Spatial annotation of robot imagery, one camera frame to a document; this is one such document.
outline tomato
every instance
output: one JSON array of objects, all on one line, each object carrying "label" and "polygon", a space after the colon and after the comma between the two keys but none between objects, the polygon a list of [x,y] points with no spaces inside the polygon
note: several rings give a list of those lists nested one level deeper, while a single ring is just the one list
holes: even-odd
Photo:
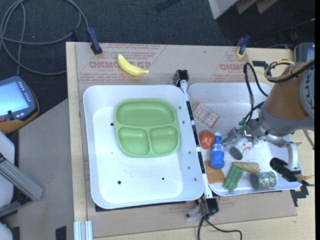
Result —
[{"label": "tomato", "polygon": [[212,132],[203,130],[199,133],[200,146],[204,149],[210,148],[214,143],[215,138],[216,136]]}]

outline yellow banana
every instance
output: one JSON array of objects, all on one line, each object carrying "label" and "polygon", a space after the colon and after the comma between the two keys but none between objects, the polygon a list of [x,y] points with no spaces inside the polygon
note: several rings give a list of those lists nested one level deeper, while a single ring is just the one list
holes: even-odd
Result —
[{"label": "yellow banana", "polygon": [[149,74],[149,70],[143,70],[140,67],[130,64],[122,54],[118,54],[117,62],[119,67],[132,76],[140,76],[141,74]]}]

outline dark floor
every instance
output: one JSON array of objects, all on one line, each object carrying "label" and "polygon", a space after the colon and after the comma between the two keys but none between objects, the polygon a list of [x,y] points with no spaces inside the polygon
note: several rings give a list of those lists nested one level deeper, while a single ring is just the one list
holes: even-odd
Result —
[{"label": "dark floor", "polygon": [[[2,18],[16,0],[0,0]],[[250,36],[248,47],[296,46],[315,41],[315,0],[279,0],[260,14],[255,5],[239,15],[231,7],[214,20],[208,0],[72,0],[83,11],[89,27],[101,43],[172,44],[234,46],[241,37]],[[25,42],[49,42],[68,35],[77,25],[79,14],[65,0],[25,0]],[[5,37],[19,40],[23,26],[21,7],[3,29]],[[86,42],[86,25],[77,29]],[[20,63],[32,71],[59,73],[66,70],[65,41],[53,45],[22,46]],[[17,60],[18,45],[5,41]],[[0,80],[17,74],[17,65],[0,46]],[[65,73],[45,76],[21,68],[19,75],[35,92],[40,114],[67,98]]]}]

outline green plate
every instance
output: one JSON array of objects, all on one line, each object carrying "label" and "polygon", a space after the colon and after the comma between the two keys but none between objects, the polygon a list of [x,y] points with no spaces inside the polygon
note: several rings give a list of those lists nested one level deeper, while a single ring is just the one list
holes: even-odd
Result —
[{"label": "green plate", "polygon": [[129,99],[115,108],[114,126],[121,150],[132,157],[160,157],[180,145],[175,110],[159,99]]}]

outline plastic bottle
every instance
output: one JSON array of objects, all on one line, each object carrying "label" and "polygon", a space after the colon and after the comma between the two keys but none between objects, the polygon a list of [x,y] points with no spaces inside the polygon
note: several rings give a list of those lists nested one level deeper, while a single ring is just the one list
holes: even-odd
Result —
[{"label": "plastic bottle", "polygon": [[215,134],[214,143],[212,144],[212,151],[211,151],[211,167],[213,169],[221,169],[225,166],[224,161],[224,144],[221,141],[221,133],[216,132]]}]

